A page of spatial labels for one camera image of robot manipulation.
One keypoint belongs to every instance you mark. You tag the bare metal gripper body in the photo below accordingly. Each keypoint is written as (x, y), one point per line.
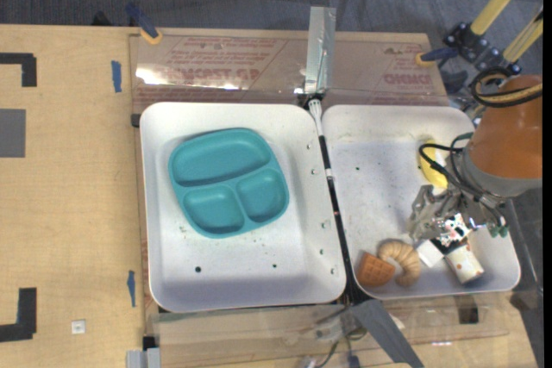
(431, 207)

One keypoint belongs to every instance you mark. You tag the yellow banana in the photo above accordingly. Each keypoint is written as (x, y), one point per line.
(433, 176)

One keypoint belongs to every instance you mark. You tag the cow print carton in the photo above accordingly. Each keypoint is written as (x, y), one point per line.
(455, 230)

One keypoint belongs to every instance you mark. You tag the small white block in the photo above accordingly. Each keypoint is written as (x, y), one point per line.
(429, 253)

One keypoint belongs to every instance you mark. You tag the white plastic tray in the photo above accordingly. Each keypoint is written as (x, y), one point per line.
(375, 194)
(241, 267)

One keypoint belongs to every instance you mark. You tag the tan croissant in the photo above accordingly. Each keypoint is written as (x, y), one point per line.
(407, 260)

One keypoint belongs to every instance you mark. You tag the orange waffle biscuit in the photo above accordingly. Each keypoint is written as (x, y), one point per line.
(373, 271)

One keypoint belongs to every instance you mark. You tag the brown cardboard board red print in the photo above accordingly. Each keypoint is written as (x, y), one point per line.
(366, 64)

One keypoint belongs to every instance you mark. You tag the teal divided plate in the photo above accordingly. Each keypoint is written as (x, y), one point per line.
(224, 181)

